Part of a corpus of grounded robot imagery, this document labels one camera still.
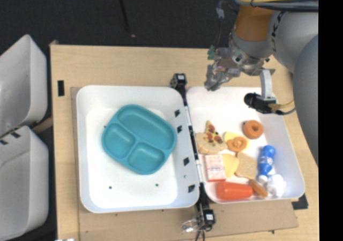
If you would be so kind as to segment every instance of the blue plate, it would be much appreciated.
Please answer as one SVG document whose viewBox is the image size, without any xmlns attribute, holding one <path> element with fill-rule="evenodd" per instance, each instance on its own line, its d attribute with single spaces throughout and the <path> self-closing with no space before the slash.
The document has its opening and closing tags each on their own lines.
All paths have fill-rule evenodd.
<svg viewBox="0 0 343 241">
<path fill-rule="evenodd" d="M 158 171 L 176 144 L 176 132 L 164 119 L 139 105 L 123 106 L 101 138 L 105 152 L 127 168 L 149 175 Z"/>
</svg>

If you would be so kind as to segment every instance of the red cylinder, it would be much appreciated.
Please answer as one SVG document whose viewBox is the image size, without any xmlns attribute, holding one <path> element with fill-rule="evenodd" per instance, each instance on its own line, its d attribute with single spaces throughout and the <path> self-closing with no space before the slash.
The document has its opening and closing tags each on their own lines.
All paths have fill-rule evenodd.
<svg viewBox="0 0 343 241">
<path fill-rule="evenodd" d="M 218 182 L 216 186 L 217 197 L 221 200 L 235 200 L 251 197 L 253 189 L 250 185 Z"/>
</svg>

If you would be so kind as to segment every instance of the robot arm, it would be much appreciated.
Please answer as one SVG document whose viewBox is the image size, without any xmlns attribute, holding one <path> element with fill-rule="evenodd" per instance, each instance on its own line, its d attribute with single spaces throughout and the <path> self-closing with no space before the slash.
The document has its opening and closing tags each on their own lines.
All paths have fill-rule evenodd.
<svg viewBox="0 0 343 241">
<path fill-rule="evenodd" d="M 205 87 L 209 91 L 239 77 L 260 76 L 262 95 L 244 101 L 263 113 L 280 111 L 271 95 L 274 69 L 263 65 L 271 55 L 293 74 L 294 104 L 308 145 L 318 164 L 318 1 L 234 0 L 241 5 L 228 48 L 211 46 Z M 224 17 L 217 8 L 219 18 Z"/>
</svg>

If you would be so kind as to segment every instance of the blue bottle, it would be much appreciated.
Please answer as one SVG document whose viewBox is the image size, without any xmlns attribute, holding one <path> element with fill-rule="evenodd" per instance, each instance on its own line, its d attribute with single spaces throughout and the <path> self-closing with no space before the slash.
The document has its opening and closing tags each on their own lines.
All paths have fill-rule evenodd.
<svg viewBox="0 0 343 241">
<path fill-rule="evenodd" d="M 262 184 L 267 182 L 267 175 L 273 169 L 275 153 L 276 150 L 273 146 L 266 145 L 262 148 L 261 155 L 258 160 L 258 181 Z"/>
</svg>

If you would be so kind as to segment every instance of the wooden table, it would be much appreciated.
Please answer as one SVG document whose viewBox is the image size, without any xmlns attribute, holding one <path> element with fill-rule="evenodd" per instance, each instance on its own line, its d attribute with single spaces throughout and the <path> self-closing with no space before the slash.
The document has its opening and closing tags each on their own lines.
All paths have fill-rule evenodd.
<svg viewBox="0 0 343 241">
<path fill-rule="evenodd" d="M 203 86 L 206 49 L 69 46 L 51 44 L 58 239 L 194 240 L 181 223 L 196 213 L 185 209 L 93 214 L 80 203 L 74 154 L 71 88 L 86 85 L 168 86 L 174 73 L 185 73 L 187 87 Z M 291 75 L 272 59 L 273 91 L 280 103 L 293 99 Z M 260 86 L 258 77 L 233 79 L 224 86 Z M 285 116 L 305 179 L 308 209 L 293 210 L 290 200 L 211 204 L 217 216 L 206 240 L 319 240 L 318 167 L 302 134 L 296 113 Z"/>
</svg>

